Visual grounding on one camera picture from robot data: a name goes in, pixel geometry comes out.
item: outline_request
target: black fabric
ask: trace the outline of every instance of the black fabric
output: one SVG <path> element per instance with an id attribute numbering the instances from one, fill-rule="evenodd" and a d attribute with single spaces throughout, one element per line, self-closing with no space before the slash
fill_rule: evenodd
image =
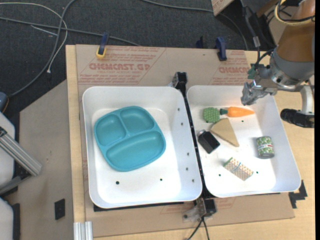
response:
<path id="1" fill-rule="evenodd" d="M 71 0 L 0 0 L 34 3 L 46 6 L 58 14 Z M 157 3 L 212 10 L 211 0 L 150 0 Z M 249 50 L 255 50 L 251 33 L 242 15 L 240 0 L 226 7 L 222 14 L 241 29 Z M 0 4 L 0 17 L 58 26 L 60 19 L 45 8 L 32 5 Z M 223 37 L 227 49 L 245 50 L 243 38 L 230 20 L 213 13 L 164 8 L 138 0 L 77 0 L 65 15 L 68 28 L 102 34 L 135 42 L 148 47 L 195 48 L 201 36 L 208 48 L 215 47 L 217 37 Z M 258 19 L 262 32 L 272 42 L 266 21 Z M 252 22 L 258 34 L 258 26 Z M 61 33 L 60 43 L 64 37 Z M 98 45 L 101 37 L 68 33 L 67 45 Z M 260 38 L 261 50 L 270 46 Z M 55 36 L 29 25 L 0 20 L 0 92 L 10 95 L 29 83 L 46 65 L 55 44 Z M 109 40 L 110 45 L 130 45 Z M 4 115 L 9 119 L 66 79 L 66 54 L 63 47 L 55 58 L 52 74 L 42 74 L 30 87 L 10 98 Z"/>

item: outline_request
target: carrot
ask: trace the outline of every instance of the carrot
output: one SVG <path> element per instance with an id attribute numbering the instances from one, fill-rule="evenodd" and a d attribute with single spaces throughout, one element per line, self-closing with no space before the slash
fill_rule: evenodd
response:
<path id="1" fill-rule="evenodd" d="M 243 107 L 237 107 L 237 106 L 231 106 L 227 110 L 220 109 L 220 114 L 226 114 L 230 118 L 239 118 L 244 117 L 248 115 L 253 115 L 255 112 Z"/>

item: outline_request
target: soda can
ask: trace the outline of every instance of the soda can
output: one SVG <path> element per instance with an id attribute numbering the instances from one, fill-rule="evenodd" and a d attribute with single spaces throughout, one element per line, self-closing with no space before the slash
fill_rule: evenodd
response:
<path id="1" fill-rule="evenodd" d="M 273 158 L 275 156 L 274 145 L 271 137 L 262 136 L 256 139 L 258 156 L 261 159 Z"/>

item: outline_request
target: teal divided dish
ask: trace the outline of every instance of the teal divided dish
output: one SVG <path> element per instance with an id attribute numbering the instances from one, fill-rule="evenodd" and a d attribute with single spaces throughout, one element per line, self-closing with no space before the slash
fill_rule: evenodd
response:
<path id="1" fill-rule="evenodd" d="M 105 160 L 120 172 L 146 166 L 166 150 L 158 124 L 139 106 L 127 106 L 99 118 L 94 137 Z"/>

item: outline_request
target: cheese wedge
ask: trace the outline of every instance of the cheese wedge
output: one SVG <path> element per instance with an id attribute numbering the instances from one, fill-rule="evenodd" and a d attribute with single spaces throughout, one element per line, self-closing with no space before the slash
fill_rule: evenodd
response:
<path id="1" fill-rule="evenodd" d="M 235 147 L 240 146 L 229 118 L 220 119 L 212 126 L 210 132 L 213 135 L 219 136 L 221 139 L 229 142 Z"/>

